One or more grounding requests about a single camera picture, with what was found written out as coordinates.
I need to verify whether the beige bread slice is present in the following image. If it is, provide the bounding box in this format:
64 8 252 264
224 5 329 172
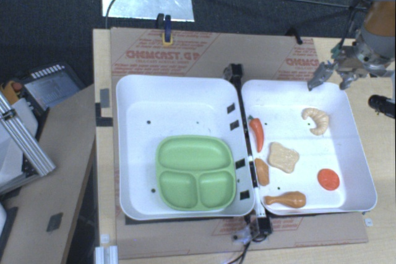
267 141 300 174

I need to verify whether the white plastic tray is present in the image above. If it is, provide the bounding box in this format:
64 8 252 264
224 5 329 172
115 74 257 221
241 79 379 216

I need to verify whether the thin black and white rod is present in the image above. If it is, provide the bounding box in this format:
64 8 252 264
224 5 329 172
233 76 265 221

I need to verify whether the brown chicken drumstick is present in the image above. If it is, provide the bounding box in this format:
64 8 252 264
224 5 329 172
264 190 308 210

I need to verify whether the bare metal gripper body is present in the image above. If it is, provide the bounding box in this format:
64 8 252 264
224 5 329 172
332 49 393 77

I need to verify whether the beige croissant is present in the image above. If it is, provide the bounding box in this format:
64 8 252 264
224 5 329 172
301 107 330 137

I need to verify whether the black cylinder on white bracket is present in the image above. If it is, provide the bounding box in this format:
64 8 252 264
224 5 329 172
368 66 396 120

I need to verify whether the red tomato slice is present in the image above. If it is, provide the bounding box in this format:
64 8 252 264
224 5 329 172
317 168 341 192

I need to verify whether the black block with thin wires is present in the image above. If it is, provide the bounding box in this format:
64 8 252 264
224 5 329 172
223 62 245 82
251 215 273 237

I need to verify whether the orange carrot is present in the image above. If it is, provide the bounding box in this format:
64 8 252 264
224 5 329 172
247 115 265 153

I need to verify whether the brown cardboard board red print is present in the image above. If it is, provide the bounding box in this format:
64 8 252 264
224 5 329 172
110 27 369 261

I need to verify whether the green divided plate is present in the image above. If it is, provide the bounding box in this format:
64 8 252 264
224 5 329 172
155 134 238 212

